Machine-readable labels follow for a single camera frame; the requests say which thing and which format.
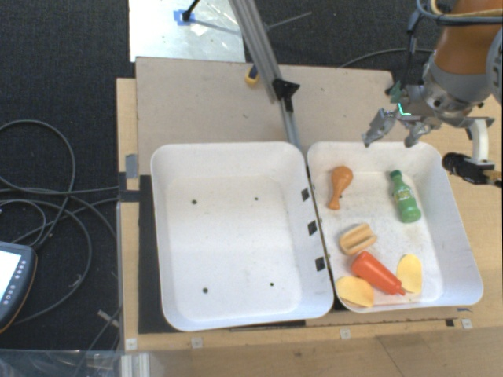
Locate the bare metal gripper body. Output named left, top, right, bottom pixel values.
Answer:
left=395, top=84, right=495, bottom=130

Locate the orange toy chicken drumstick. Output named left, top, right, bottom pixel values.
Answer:
left=327, top=165, right=354, bottom=211

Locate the green plastic bottle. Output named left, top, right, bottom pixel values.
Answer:
left=388, top=169, right=423, bottom=224

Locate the white plastic tray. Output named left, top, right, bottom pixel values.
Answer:
left=306, top=140, right=485, bottom=314
left=150, top=141, right=336, bottom=332

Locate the tan toy hot dog bun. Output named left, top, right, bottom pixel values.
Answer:
left=338, top=222, right=378, bottom=257

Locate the yellow toy potato chip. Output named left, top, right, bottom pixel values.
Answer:
left=335, top=276, right=375, bottom=309
left=395, top=253, right=424, bottom=295

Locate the orange-red toy sauce bottle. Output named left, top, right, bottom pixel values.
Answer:
left=351, top=251, right=406, bottom=297

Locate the brown cardboard board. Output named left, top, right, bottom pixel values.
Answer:
left=135, top=56, right=468, bottom=335

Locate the black cylinder on white bracket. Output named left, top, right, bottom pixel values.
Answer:
left=442, top=117, right=497, bottom=186

